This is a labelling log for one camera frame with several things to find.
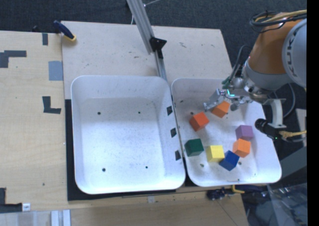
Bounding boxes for green cube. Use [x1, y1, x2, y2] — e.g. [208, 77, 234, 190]
[184, 138, 205, 157]

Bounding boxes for purple cube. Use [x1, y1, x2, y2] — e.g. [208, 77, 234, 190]
[235, 124, 254, 142]

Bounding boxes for dark orange cube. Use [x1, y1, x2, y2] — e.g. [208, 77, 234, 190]
[188, 112, 210, 132]

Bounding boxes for blue cube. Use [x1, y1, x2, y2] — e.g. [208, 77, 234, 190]
[218, 150, 240, 172]

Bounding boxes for yellow cube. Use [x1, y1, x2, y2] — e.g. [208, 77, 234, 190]
[205, 144, 226, 163]

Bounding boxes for black cylinder on white bracket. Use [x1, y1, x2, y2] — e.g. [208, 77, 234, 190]
[254, 98, 287, 142]

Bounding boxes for white plastic tray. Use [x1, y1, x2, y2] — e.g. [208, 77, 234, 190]
[70, 75, 186, 195]
[171, 77, 283, 188]

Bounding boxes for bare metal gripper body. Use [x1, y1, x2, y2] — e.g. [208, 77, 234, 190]
[223, 77, 266, 104]

